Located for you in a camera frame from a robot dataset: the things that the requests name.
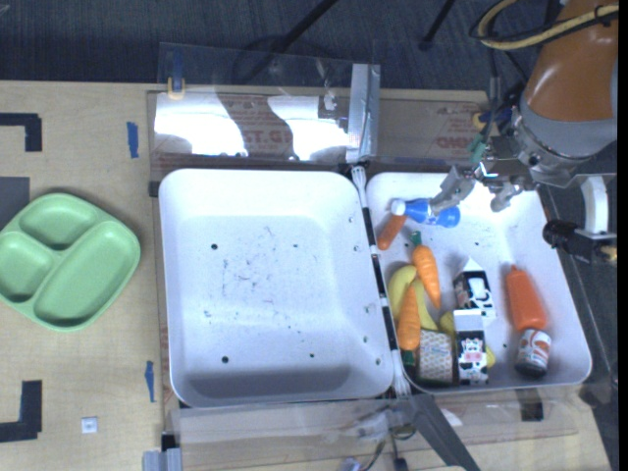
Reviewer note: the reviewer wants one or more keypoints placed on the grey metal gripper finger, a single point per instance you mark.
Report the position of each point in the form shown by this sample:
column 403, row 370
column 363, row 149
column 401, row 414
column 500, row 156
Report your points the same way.
column 505, row 198
column 456, row 187

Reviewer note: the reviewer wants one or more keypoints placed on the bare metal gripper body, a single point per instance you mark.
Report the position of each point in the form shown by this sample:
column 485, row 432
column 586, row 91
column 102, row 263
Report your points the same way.
column 520, row 162

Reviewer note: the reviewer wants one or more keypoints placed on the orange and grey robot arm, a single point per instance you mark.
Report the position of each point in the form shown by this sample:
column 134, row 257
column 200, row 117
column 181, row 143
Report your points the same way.
column 574, row 71

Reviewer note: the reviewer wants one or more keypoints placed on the blue bottle with white cap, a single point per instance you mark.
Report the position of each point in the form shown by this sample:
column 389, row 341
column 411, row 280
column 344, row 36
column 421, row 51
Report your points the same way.
column 417, row 210

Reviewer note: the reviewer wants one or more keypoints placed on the white plastic tray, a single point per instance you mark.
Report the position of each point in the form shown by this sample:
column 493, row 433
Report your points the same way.
column 490, row 243
column 275, row 287

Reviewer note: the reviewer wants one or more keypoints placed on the orange sausage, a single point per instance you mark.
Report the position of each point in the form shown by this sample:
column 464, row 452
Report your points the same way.
column 390, row 232

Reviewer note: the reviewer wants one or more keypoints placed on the orange carrot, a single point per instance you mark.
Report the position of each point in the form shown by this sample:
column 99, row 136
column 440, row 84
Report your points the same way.
column 428, row 268
column 409, row 322

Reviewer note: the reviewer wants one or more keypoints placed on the cow print milk carton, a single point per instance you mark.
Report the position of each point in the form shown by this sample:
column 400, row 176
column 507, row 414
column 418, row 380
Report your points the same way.
column 472, row 353
column 473, row 290

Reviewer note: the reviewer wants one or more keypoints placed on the orange bottle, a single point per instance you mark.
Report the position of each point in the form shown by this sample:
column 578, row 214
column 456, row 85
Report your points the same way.
column 525, row 297

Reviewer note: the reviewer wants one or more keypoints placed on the thin black and white rod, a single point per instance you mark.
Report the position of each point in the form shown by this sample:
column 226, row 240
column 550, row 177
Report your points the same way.
column 376, row 258

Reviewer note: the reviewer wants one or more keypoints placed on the orange and white can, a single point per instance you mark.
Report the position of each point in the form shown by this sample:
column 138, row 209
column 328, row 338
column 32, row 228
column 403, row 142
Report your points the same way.
column 534, row 351

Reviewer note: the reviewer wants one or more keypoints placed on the patterned packet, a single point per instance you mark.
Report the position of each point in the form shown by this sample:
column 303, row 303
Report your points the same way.
column 434, row 357

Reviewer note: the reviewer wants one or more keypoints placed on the green divided plate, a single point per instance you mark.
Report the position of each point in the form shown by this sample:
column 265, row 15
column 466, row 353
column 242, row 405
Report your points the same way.
column 73, row 268

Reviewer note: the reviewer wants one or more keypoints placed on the black cylinder on white bracket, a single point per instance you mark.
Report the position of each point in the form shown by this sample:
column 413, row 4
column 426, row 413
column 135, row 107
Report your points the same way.
column 569, row 237

